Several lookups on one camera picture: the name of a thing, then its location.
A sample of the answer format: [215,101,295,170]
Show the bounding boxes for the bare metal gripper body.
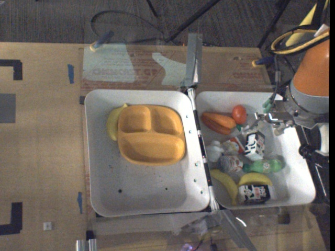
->
[271,99,326,130]

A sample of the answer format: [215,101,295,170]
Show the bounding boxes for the red tomato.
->
[231,104,248,126]

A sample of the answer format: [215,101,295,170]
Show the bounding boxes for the black and white carton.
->
[237,184,276,205]
[244,130,266,162]

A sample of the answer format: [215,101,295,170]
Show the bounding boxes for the green plastic bottle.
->
[242,158,285,174]

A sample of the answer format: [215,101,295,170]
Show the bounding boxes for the orange and white packet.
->
[222,136,246,156]

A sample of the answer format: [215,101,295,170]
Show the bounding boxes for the orange carrot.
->
[200,111,243,136]

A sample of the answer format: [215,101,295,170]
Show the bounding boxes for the white plastic tray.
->
[84,88,211,218]
[194,90,317,210]

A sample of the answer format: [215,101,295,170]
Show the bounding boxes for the yellow banana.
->
[209,168,239,207]
[106,103,129,142]
[237,172,274,188]

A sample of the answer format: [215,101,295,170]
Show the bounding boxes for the white garlic bulb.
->
[205,140,225,163]

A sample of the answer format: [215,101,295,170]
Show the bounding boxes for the orange divided plate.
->
[116,104,187,166]

